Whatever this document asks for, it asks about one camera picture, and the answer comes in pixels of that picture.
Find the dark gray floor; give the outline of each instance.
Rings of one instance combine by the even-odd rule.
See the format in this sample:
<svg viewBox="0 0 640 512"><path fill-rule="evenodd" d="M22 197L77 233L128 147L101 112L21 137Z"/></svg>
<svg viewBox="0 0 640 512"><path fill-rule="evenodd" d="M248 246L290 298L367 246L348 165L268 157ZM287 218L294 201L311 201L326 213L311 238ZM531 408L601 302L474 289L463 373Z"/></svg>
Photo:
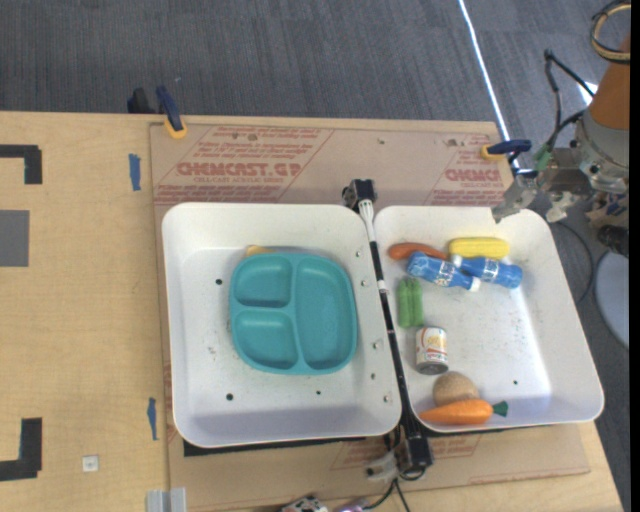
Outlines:
<svg viewBox="0 0 640 512"><path fill-rule="evenodd" d="M605 4L0 0L0 109L126 112L136 87L155 106L153 91L165 84L187 114L497 121L465 7L509 135L535 148L554 119L543 51L551 48L585 80L599 82L606 62L588 34ZM611 26L624 35L628 18ZM575 83L555 75L565 113L584 108ZM590 258L604 251L586 225L587 207L566 221L582 239L552 226L576 301L589 285ZM630 510L629 352L592 293L577 307L605 390L596 423Z"/></svg>

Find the wooden table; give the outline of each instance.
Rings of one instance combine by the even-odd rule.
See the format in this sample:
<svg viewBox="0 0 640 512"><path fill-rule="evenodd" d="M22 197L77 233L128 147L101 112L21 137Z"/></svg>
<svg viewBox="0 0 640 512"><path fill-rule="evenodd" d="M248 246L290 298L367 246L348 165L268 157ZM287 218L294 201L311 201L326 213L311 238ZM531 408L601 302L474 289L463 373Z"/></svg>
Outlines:
<svg viewBox="0 0 640 512"><path fill-rule="evenodd" d="M37 478L0 481L2 510L142 511L147 491L168 489L166 445L152 439L147 417L154 397L163 439L148 132L161 121L0 113L0 144L37 145L43 157L42 185L25 184L22 160L0 158L0 210L28 210L30 222L28 266L0 267L0 461L18 458L21 419L42 418L42 469ZM389 123L398 122L304 120L319 127ZM135 193L129 154L141 158ZM580 435L588 474L411 492L407 501L414 511L621 510L595 425L580 425ZM99 471L90 471L90 458L83 470L83 457L92 455ZM401 510L401 503L395 496L379 510Z"/></svg>

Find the can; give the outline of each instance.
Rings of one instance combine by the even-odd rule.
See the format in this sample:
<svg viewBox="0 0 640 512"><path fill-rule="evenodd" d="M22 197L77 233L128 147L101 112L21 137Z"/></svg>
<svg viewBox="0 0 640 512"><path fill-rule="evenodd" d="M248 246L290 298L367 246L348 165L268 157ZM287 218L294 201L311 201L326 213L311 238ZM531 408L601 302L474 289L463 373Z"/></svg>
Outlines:
<svg viewBox="0 0 640 512"><path fill-rule="evenodd" d="M440 327L423 327L416 333L416 368L425 375L437 375L449 369L447 333Z"/></svg>

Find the blue bottle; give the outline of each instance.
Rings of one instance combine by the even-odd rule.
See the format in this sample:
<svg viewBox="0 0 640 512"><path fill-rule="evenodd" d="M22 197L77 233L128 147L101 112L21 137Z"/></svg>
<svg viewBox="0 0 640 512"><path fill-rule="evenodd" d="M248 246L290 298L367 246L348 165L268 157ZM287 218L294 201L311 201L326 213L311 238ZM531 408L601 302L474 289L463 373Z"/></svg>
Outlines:
<svg viewBox="0 0 640 512"><path fill-rule="evenodd" d="M517 288L522 282L522 269L518 265L507 265L489 258L463 258L459 255L454 255L451 262L462 271L485 283Z"/></svg>
<svg viewBox="0 0 640 512"><path fill-rule="evenodd" d="M475 292L480 287L480 279L477 277L462 273L449 261L432 258L422 252L414 252L409 256L407 272L445 288L461 286Z"/></svg>

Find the cardboard box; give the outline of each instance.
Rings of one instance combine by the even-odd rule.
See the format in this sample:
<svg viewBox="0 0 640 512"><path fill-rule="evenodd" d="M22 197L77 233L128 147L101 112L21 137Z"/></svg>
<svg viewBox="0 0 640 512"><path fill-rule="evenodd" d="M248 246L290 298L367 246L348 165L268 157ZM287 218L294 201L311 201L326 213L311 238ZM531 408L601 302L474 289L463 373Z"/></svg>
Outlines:
<svg viewBox="0 0 640 512"><path fill-rule="evenodd" d="M468 133L468 124L366 122L335 129L330 121L269 126L191 125L171 139L152 126L151 157L163 321L166 410L172 411L171 363L160 226L181 202L341 202L352 179L373 179L377 208L388 205L493 206L512 182L506 159L479 157L498 142L495 126ZM388 484L367 479L364 466L385 453L382 438L362 441L185 454L167 416L172 488L185 487L190 511L272 506L305 495L321 500L383 493ZM428 477L403 489L435 489L543 478L589 470L575 425L430 439L435 464Z"/></svg>

